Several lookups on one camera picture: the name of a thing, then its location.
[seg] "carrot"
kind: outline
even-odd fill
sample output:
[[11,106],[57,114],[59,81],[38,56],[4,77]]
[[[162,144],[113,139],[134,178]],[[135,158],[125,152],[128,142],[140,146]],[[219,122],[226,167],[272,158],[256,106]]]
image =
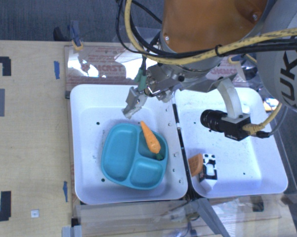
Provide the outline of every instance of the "carrot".
[[158,154],[160,149],[161,149],[161,146],[160,146],[160,143],[159,143],[158,139],[156,138],[156,136],[154,135],[152,130],[149,129],[149,127],[145,124],[144,121],[141,121],[140,125],[142,127],[148,149],[151,152],[153,152],[155,154]]

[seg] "black lens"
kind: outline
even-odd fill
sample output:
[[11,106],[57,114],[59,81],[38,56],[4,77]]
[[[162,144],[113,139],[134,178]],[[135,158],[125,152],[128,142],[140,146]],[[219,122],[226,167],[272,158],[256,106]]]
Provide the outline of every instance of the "black lens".
[[222,123],[222,117],[226,117],[227,113],[222,111],[214,111],[214,110],[205,110],[201,114],[201,124],[212,131],[215,132],[223,132],[222,128],[220,128]]

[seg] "table surface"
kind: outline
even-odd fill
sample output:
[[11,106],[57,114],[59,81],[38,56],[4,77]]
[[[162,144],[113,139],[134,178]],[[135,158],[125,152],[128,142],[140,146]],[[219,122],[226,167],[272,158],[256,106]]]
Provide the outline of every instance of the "table surface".
[[[0,193],[11,191],[11,217],[0,222],[0,236],[60,236],[62,227],[71,225],[73,185],[64,54],[64,46],[69,44],[0,40],[0,56],[11,59],[11,76],[2,76],[0,64],[0,89],[5,89],[5,113],[0,117]],[[55,76],[55,61],[59,62],[59,79]],[[235,206],[235,201],[214,206],[231,236],[297,236],[288,207],[278,195],[268,199],[273,201],[272,213],[265,218],[231,220],[225,210],[228,205]],[[39,217],[31,217],[36,209]],[[100,211],[89,218],[97,219],[94,216]],[[215,236],[204,224],[194,224],[198,236]],[[164,233],[154,231],[141,236]],[[88,236],[92,235],[97,233],[89,227]]]

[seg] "plastic tray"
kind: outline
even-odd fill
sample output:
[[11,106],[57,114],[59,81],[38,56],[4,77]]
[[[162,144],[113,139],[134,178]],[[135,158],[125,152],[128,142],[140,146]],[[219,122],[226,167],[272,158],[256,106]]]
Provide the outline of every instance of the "plastic tray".
[[139,125],[120,123],[109,132],[101,156],[103,174],[111,181],[140,190],[150,190],[162,181],[168,159],[166,140],[154,132],[161,149],[157,160],[146,144]]
[[[129,85],[81,84],[70,94],[75,190],[86,204],[174,200],[188,189],[171,102],[149,98],[144,107],[125,118]],[[119,123],[139,125],[143,120],[168,143],[169,156],[161,183],[151,190],[136,190],[108,180],[101,170],[101,154],[109,131]]]
[[[251,115],[252,123],[267,118],[262,99],[250,88],[236,89],[244,113]],[[209,93],[177,91],[174,95],[179,124],[187,158],[198,153],[214,155],[217,182],[207,192],[198,176],[192,177],[194,190],[206,198],[278,194],[288,185],[288,179],[273,136],[266,139],[247,137],[238,142],[224,137],[223,133],[209,132],[200,123],[201,113],[206,109],[226,112],[217,90]],[[264,129],[270,131],[270,125]]]

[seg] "blue plate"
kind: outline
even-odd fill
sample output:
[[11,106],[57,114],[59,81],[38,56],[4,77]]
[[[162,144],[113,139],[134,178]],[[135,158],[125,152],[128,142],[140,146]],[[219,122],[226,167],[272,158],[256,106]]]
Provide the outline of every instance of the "blue plate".
[[109,132],[101,156],[101,170],[111,181],[140,190],[157,187],[162,181],[167,160],[168,146],[165,139],[154,132],[158,139],[162,160],[149,151],[139,125],[120,123]]

